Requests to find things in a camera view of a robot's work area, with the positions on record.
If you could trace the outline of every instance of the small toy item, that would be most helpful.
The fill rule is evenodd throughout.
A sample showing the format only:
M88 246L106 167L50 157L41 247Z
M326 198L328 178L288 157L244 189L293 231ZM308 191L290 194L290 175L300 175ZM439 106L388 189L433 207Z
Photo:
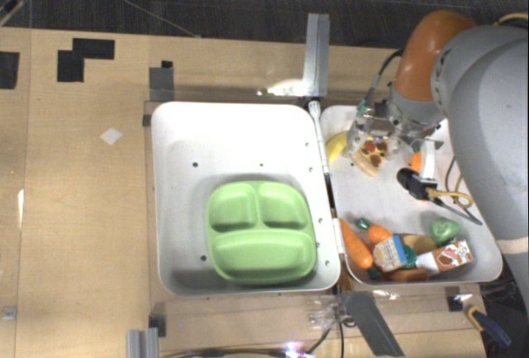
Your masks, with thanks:
M402 235L401 241L403 245L408 245L417 254L426 254L437 249L437 244L431 237L424 235Z
M389 237L391 237L391 233L388 232L386 229L384 229L379 224L369 224L365 218L361 218L357 223L356 226L359 229L366 230L367 236L370 241L372 241L375 245L377 243L380 243L381 241L385 241Z
M457 241L435 251L417 256L417 268L426 269L428 274L452 270L472 261L469 245L466 241Z
M373 265L373 256L365 243L354 233L349 225L340 218L341 235L344 238L347 255L350 260L362 270Z
M375 142L372 136L368 136L364 144L351 156L351 159L362 171L374 177L379 172L387 152L388 144L385 141Z
M393 235L375 245L373 261L384 273L404 267L407 259L399 237Z
M410 168L417 173L421 173L421 152L417 151L410 158Z
M395 270L384 277L392 282L423 282L428 279L428 273L425 269Z
M460 232L460 225L449 218L438 217L430 225L433 241L438 245L445 245L454 239Z
M371 280L377 280L377 279L380 279L380 277L382 276L380 274L380 271L378 271L377 269L375 269L374 267L369 267L367 269L367 274L369 276L369 278Z
M405 269L412 269L415 267L415 261L417 261L417 254L410 248L408 245L403 246L404 255L406 256L406 265Z
M334 161L338 155L347 147L347 131L343 131L334 135L331 139L325 144L325 149L327 152L327 160L329 164Z

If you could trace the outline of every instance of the orange carrot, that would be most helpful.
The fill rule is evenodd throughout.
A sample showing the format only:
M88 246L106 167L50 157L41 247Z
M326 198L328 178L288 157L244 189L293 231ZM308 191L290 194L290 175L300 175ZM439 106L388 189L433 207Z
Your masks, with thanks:
M367 236L369 240L373 242L374 245L380 243L381 241L385 241L386 239L392 236L390 232L388 232L379 224L369 224L364 218L361 218L356 223L356 226L359 229L367 231Z
M373 265L373 256L369 253L369 249L365 243L354 233L349 225L340 218L341 235L344 238L344 245L346 246L347 255L353 263L361 268L367 270Z
M410 167L413 171L421 173L421 153L419 151L413 154L412 158L410 158Z

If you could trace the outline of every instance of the tabletop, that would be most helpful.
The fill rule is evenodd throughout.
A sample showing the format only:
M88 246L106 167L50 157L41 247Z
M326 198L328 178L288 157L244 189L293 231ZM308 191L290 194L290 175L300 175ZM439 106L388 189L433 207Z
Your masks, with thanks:
M113 58L86 57L82 83L59 82L58 51L74 38L113 40ZM156 274L142 124L149 69L173 63L177 98L258 101L258 89L301 78L304 45L0 28L0 51L20 54L17 86L0 89L0 307L17 310L0 321L0 357L125 357L127 331L148 326ZM390 52L331 46L328 103L358 103ZM394 64L379 94L393 73ZM460 292L483 309L479 286ZM406 356L485 356L444 295L378 292L377 304ZM314 298L172 298L183 330L160 339L162 356L310 344L321 335L307 324ZM345 337L346 356L372 356L358 328ZM339 350L336 329L317 352Z

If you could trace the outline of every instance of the green plate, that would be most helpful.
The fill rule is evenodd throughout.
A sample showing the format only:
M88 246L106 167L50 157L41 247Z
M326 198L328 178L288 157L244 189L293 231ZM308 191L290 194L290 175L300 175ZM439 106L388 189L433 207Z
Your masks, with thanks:
M282 284L309 274L316 239L305 198L292 186L224 184L207 201L207 245L213 266L237 284Z

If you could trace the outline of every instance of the white tray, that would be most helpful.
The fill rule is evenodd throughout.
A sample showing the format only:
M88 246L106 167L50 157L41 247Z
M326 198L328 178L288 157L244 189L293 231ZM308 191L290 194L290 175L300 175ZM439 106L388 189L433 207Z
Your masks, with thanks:
M355 107L334 106L322 114L322 133L327 141L335 134L349 129L356 114ZM436 179L441 181L439 189L444 188L446 170L453 156L448 134L448 122L441 123L432 139L444 141L445 144L436 152ZM424 284L460 284L464 282L488 282L496 279L503 267L501 253L492 233L484 222L478 226L445 209L429 202L417 201L404 190L396 179L397 172L407 166L409 155L403 152L392 160L386 160L379 173L370 177L358 167L350 165L350 159L338 157L331 164L331 181L335 195L338 217L349 224L365 217L369 222L380 224L393 233L414 233L429 235L431 221L436 217L447 217L461 225L461 239L469 242L474 261L451 271L441 273ZM457 165L450 174L451 187L459 176ZM466 191L464 182L460 186ZM481 221L479 210L473 205L469 210ZM398 285L395 282L374 282L367 273L348 263L350 272L357 280L371 286Z
M165 103L151 126L159 274L168 291L183 296L318 291L336 283L340 260L307 112L277 104ZM222 184L263 179L290 184L305 196L319 247L309 276L280 287L252 288L232 284L213 269L206 205Z

